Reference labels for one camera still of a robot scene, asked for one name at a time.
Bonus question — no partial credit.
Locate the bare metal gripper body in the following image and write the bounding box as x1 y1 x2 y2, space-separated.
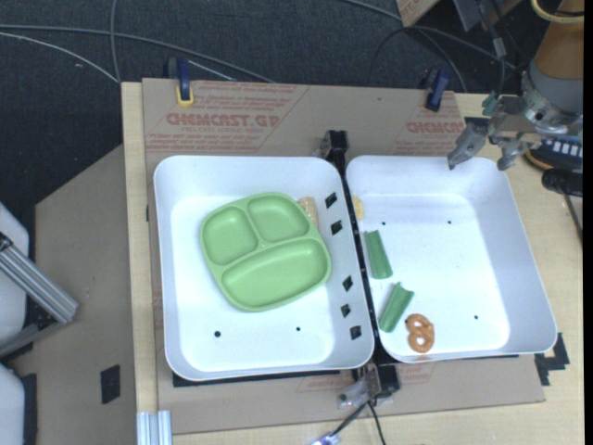
464 75 584 151

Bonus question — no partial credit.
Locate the white plastic tray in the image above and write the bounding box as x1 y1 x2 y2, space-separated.
152 154 375 382
345 154 559 364

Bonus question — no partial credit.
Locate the green celery stick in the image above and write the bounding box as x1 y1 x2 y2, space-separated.
378 281 415 334
362 229 394 280

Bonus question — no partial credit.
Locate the thin black rod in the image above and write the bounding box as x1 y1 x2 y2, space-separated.
337 154 381 371

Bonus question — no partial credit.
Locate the beige biscuit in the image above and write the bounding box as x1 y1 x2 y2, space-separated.
296 196 322 228

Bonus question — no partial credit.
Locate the orange pretzel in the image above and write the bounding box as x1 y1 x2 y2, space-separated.
405 312 435 355

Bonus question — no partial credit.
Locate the brown cardboard board, red print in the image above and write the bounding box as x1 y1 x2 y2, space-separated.
141 77 547 435

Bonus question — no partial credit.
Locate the green divided plate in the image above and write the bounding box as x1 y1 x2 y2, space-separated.
198 191 333 313

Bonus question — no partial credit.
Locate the black block with thin wires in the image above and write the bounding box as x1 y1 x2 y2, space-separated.
365 363 401 397
316 129 349 162

